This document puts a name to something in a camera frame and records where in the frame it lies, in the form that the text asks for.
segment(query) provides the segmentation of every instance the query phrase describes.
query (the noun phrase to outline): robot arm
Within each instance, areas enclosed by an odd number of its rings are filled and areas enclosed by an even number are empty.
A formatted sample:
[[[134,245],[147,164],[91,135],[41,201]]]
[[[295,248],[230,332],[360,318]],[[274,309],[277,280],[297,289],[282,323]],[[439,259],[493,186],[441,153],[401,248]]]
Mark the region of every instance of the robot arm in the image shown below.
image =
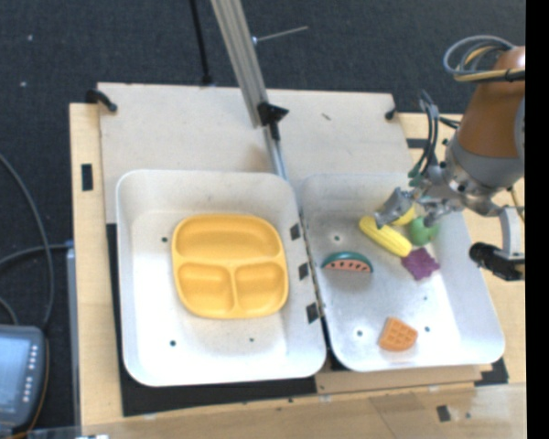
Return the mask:
[[[471,47],[462,61],[451,69],[452,54],[467,45]],[[481,70],[479,64],[487,58],[495,58],[493,66]],[[380,228],[398,219],[415,203],[425,211],[427,228],[463,209],[498,217],[502,249],[476,244],[470,257],[506,280],[522,279],[524,256],[518,251],[520,240],[519,245],[516,241],[518,210],[496,205],[492,198],[524,177],[525,47],[497,37],[469,37],[447,51],[444,65],[455,80],[476,83],[477,89],[438,165],[430,159],[435,152],[439,111],[422,94],[420,105],[429,120],[427,148],[409,174],[411,189],[397,188],[374,214],[376,224]]]

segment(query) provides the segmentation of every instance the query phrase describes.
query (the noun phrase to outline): toy watermelon slice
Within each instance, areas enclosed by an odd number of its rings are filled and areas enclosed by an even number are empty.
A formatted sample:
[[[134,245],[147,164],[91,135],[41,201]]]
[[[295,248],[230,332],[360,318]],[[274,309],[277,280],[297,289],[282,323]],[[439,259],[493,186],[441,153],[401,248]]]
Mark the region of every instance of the toy watermelon slice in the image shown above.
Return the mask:
[[[357,252],[332,253],[322,264],[321,268],[333,270],[348,270],[351,272],[372,272],[372,264],[364,255]]]

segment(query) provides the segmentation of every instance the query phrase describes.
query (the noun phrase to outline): black floor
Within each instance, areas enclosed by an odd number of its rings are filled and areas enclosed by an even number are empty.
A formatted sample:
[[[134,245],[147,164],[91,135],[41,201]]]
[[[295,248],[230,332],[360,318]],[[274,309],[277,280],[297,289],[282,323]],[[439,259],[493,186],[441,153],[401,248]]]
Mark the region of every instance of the black floor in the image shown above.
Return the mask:
[[[470,87],[441,59],[467,36],[521,45],[526,0],[242,0],[268,88],[393,94],[417,112],[427,90],[442,112],[463,112]],[[235,86],[209,0],[198,0],[210,75]],[[0,153],[37,202],[48,239],[72,239],[68,106],[99,81],[198,84],[203,70],[188,0],[0,0]],[[0,164],[0,259],[41,244],[15,180]],[[48,325],[53,365],[40,427],[72,424],[65,254],[54,251],[55,305]],[[25,325],[48,299],[45,259],[0,268],[0,296]],[[8,318],[0,308],[0,322]]]

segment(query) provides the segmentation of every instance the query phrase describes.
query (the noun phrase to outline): screen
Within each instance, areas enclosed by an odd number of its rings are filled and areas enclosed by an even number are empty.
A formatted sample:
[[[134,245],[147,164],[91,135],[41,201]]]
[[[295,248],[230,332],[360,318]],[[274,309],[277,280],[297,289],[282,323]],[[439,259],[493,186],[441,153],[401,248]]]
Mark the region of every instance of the screen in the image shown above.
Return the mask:
[[[0,410],[11,412],[20,396],[21,378],[26,372],[30,341],[0,337]]]

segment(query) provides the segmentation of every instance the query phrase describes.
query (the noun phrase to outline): yellow divided plate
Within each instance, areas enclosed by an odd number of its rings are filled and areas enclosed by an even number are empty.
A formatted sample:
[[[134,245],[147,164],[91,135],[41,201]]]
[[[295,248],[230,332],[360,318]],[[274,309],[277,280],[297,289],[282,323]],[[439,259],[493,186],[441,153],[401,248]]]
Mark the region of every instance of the yellow divided plate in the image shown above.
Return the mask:
[[[173,233],[171,253],[179,297],[198,316],[268,316],[286,302],[285,250],[276,229],[262,218],[184,219]]]

